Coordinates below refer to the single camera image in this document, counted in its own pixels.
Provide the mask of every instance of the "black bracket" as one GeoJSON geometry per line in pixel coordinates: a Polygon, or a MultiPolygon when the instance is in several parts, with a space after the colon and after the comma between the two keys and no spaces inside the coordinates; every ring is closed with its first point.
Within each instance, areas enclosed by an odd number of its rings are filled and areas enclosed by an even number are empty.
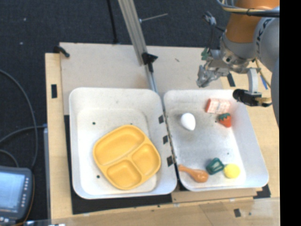
{"type": "Polygon", "coordinates": [[[54,52],[54,53],[60,53],[60,52],[61,52],[62,54],[65,55],[66,58],[69,58],[69,57],[70,57],[70,54],[68,54],[68,53],[66,52],[66,50],[63,49],[61,46],[55,46],[55,47],[53,48],[53,52],[54,52]]]}
{"type": "Polygon", "coordinates": [[[150,72],[154,72],[154,69],[152,67],[152,63],[158,58],[158,56],[155,56],[155,55],[151,55],[151,54],[148,54],[148,53],[143,53],[142,54],[142,59],[143,59],[143,62],[145,65],[148,65],[149,67],[149,71],[150,72]]]}

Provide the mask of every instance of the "wooden table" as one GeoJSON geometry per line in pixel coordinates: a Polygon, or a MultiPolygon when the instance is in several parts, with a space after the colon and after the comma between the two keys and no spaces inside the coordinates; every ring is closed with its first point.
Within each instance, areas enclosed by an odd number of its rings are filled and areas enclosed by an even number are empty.
{"type": "MultiPolygon", "coordinates": [[[[199,214],[193,214],[194,210],[200,209],[199,205],[207,202],[238,202],[240,200],[253,200],[253,196],[261,188],[247,188],[237,190],[223,190],[214,192],[189,192],[179,191],[176,189],[172,193],[173,203],[138,208],[115,209],[89,214],[72,214],[71,194],[69,170],[66,150],[66,134],[64,125],[64,114],[68,113],[67,97],[72,90],[73,83],[68,81],[80,78],[80,83],[76,86],[97,86],[90,77],[95,70],[101,70],[102,65],[110,66],[107,73],[114,71],[116,64],[133,65],[134,70],[138,70],[139,86],[138,88],[148,88],[147,79],[141,73],[141,67],[137,64],[134,49],[128,45],[99,45],[99,44],[60,44],[68,53],[70,58],[65,58],[61,54],[46,53],[46,89],[47,89],[47,115],[48,115],[48,147],[49,147],[49,174],[50,174],[50,208],[51,219],[65,218],[82,222],[83,216],[89,215],[91,225],[95,224],[98,217],[110,218],[109,215],[114,214],[114,218],[124,218],[130,216],[132,223],[137,222],[136,219],[144,217],[147,212],[156,211],[158,217],[163,217],[162,225],[164,225],[164,215],[172,214],[174,220],[182,222],[183,216],[191,215],[191,220],[199,220],[199,214]],[[110,51],[117,51],[117,56],[110,57],[110,51]],[[57,95],[53,94],[53,88],[56,88],[57,95]]],[[[173,48],[173,47],[155,47],[149,46],[149,53],[157,55],[159,59],[154,63],[154,76],[157,82],[159,94],[170,89],[169,81],[176,81],[173,89],[198,89],[195,84],[197,78],[198,65],[201,64],[200,53],[201,48],[173,48]]],[[[263,73],[271,78],[271,73],[262,68],[263,73]]],[[[247,75],[233,74],[237,88],[248,89],[247,75]]],[[[122,87],[122,84],[110,84],[112,78],[107,77],[108,87],[122,87]]],[[[130,87],[137,87],[137,84],[131,84],[130,87]]],[[[226,78],[215,81],[211,88],[235,89],[230,87],[226,78]]],[[[270,96],[270,90],[265,90],[260,83],[260,91],[263,91],[264,97],[270,96]]],[[[272,198],[280,197],[280,181],[279,181],[279,128],[277,126],[272,107],[259,108],[248,107],[250,119],[261,148],[262,155],[269,171],[269,189],[272,198]]],[[[137,222],[137,225],[150,225],[137,222]]]]}

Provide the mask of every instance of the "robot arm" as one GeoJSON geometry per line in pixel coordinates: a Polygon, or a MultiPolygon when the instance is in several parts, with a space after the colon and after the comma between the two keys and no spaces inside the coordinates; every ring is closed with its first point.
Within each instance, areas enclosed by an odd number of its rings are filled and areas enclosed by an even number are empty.
{"type": "MultiPolygon", "coordinates": [[[[226,30],[220,38],[220,49],[205,48],[199,67],[197,85],[206,87],[213,80],[227,76],[230,71],[247,73],[249,90],[238,89],[233,96],[250,106],[269,106],[257,91],[259,68],[249,68],[258,60],[273,72],[271,93],[276,120],[279,125],[279,14],[280,0],[217,0],[222,8],[231,12],[226,30]]],[[[205,14],[205,20],[216,26],[214,17],[205,14]]]]}

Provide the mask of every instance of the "wooden spoon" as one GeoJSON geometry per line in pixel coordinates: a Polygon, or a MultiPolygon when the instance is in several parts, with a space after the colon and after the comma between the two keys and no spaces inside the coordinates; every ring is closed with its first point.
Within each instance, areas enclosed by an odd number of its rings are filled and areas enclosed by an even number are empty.
{"type": "Polygon", "coordinates": [[[192,176],[192,178],[198,183],[206,182],[209,177],[208,173],[204,170],[187,168],[182,164],[178,166],[178,169],[179,171],[184,171],[190,174],[190,176],[192,176]]]}

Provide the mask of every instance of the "screen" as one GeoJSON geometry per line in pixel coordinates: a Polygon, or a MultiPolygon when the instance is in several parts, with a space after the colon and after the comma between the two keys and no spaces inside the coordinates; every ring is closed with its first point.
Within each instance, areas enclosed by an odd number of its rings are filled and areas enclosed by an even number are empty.
{"type": "Polygon", "coordinates": [[[0,210],[17,212],[25,175],[0,172],[0,210]]]}

